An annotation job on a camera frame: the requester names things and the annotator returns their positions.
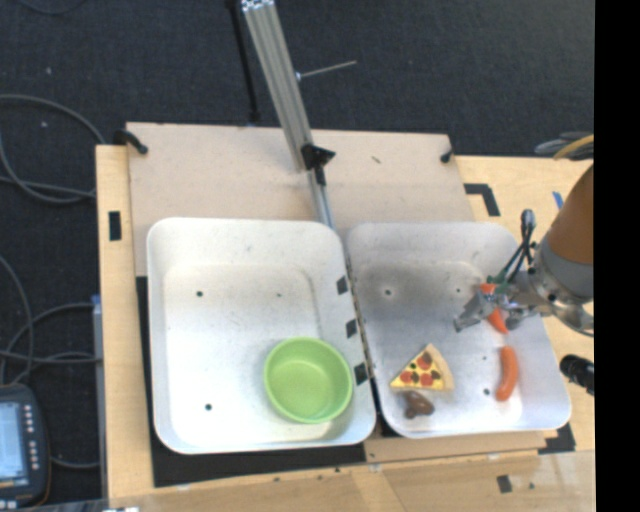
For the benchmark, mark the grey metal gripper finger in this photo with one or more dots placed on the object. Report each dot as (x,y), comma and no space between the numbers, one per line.
(521,316)
(472,312)

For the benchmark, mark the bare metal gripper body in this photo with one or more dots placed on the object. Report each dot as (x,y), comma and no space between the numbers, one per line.
(570,312)

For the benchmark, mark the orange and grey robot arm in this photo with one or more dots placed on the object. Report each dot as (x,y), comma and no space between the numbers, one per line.
(572,230)

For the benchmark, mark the orange toy carrot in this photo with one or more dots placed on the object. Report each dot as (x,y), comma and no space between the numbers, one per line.
(498,320)

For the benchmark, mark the white plastic tray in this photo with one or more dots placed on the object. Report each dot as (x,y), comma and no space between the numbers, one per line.
(225,345)
(425,310)

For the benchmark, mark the orange toy sausage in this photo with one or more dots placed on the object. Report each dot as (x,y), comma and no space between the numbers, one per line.
(508,372)

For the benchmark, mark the toy pizza slice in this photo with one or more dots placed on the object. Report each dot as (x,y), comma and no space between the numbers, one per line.
(424,372)

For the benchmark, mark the brown toy food piece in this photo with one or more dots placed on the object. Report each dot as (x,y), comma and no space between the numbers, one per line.
(416,404)

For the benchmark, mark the green bowl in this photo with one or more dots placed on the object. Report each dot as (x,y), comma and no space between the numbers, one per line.
(307,380)

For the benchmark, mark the pale wood board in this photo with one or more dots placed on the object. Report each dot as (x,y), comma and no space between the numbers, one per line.
(215,175)

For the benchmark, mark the black cylinder on white bracket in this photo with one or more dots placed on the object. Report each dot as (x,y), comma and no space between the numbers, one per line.
(580,371)

